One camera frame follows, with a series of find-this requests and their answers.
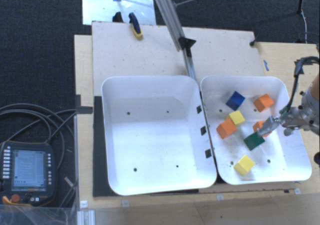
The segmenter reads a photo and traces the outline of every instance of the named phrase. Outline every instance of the yellow block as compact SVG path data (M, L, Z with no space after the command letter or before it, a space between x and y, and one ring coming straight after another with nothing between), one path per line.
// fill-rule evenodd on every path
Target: yellow block
M229 115L227 115L225 120L228 119L231 119L236 126L240 126L244 121L246 121L239 110L231 112Z
M242 176L245 176L247 173L249 173L249 171L251 170L251 168L255 165L256 163L253 162L250 157L248 157L247 155L244 155L239 161L238 163L236 163L234 165L234 169L241 174Z

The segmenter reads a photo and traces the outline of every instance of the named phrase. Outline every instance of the cube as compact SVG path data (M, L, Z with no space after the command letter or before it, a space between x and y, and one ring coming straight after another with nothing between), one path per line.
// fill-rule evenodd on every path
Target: cube
M256 132L258 128L259 128L259 129L262 128L264 122L265 122L265 121L258 121L258 122L256 122L256 123L252 126L253 131ZM271 134L271 132L268 132L268 133L262 135L262 137L267 137L269 134Z
M245 97L243 97L240 93L235 91L230 99L226 102L226 105L229 106L231 109L236 111L240 105L244 102Z
M256 163L251 160L250 157L247 155L244 155L235 165L234 169L241 174L242 176L245 176L247 173L250 172L251 168L254 167Z
M244 139L244 143L247 145L247 147L251 151L264 142L265 142L265 139L259 136L257 132L249 135L247 138Z
M253 103L259 112L264 111L265 109L272 106L275 102L271 99L271 97L266 93L260 96Z
M240 110L231 112L226 116L225 120L231 119L236 127L240 126L245 120L244 116L241 114Z
M216 128L216 131L218 134L221 136L222 139L232 135L235 131L237 130L237 127L235 124L232 122L231 119L228 119Z

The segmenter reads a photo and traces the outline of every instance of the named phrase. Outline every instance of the emergency stop button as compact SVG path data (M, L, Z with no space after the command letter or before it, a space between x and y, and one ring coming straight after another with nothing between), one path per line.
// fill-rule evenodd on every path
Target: emergency stop button
M20 195L13 194L12 197L11 197L11 202L14 203L14 204L19 203L20 199L21 199Z

